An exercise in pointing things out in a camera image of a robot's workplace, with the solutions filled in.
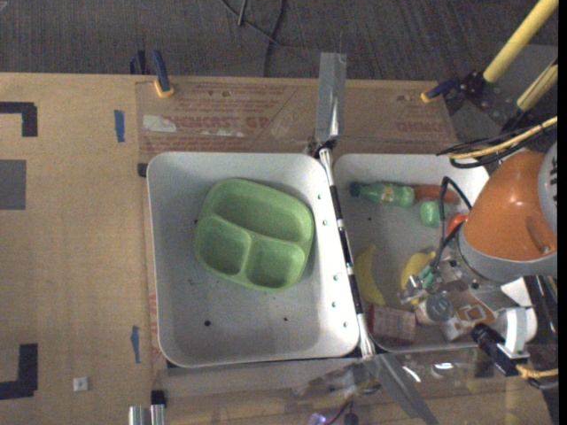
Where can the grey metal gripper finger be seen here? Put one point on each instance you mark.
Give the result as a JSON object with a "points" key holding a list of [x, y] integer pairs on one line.
{"points": [[407, 298], [415, 280]]}

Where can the orange carrot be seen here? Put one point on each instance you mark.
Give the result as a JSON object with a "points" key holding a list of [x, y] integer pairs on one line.
{"points": [[427, 191]]}

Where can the thin black and white rod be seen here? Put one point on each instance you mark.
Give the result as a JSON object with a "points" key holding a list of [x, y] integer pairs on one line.
{"points": [[342, 224]]}

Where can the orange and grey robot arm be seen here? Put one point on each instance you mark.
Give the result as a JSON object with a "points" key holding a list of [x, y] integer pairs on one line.
{"points": [[505, 210]]}

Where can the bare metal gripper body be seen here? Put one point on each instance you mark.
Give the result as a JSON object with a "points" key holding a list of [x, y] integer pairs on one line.
{"points": [[460, 281]]}

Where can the short yellow banana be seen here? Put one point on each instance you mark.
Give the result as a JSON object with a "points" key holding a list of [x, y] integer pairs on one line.
{"points": [[414, 266]]}

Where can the red orange round toy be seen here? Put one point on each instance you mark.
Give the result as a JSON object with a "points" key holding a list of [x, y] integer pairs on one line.
{"points": [[454, 223]]}

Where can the small green can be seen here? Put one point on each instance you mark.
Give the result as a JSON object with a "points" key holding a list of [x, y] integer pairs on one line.
{"points": [[429, 214]]}

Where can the small grey topped can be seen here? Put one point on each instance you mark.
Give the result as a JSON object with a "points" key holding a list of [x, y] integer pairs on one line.
{"points": [[436, 309]]}

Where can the green plastic bottle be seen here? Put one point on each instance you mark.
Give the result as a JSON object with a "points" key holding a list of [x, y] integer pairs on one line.
{"points": [[385, 194]]}

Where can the green divided plate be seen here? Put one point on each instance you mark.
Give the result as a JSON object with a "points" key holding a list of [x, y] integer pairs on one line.
{"points": [[254, 233]]}

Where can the black cylinder on white bracket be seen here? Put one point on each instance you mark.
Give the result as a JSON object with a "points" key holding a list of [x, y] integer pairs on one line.
{"points": [[516, 326]]}

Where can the white plastic tray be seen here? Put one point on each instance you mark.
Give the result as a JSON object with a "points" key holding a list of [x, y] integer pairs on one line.
{"points": [[390, 233], [248, 326]]}

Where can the white and orange carton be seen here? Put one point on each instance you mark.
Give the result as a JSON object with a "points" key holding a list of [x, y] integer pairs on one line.
{"points": [[474, 314]]}

